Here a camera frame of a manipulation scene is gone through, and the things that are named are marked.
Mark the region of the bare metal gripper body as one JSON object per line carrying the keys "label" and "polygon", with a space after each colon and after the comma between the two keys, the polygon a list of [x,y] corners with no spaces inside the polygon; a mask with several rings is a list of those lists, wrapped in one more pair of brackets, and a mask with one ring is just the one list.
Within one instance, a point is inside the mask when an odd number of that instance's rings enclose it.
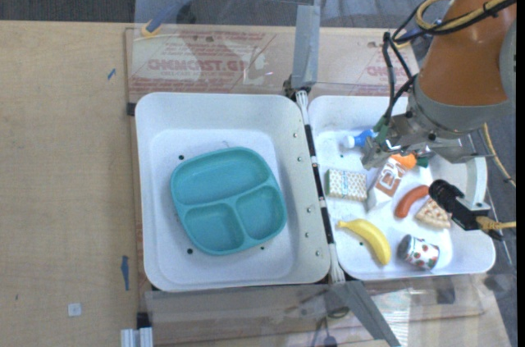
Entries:
{"label": "bare metal gripper body", "polygon": [[418,111],[407,111],[390,118],[385,145],[401,152],[429,149],[440,155],[470,154],[470,143],[464,133],[440,128]]}

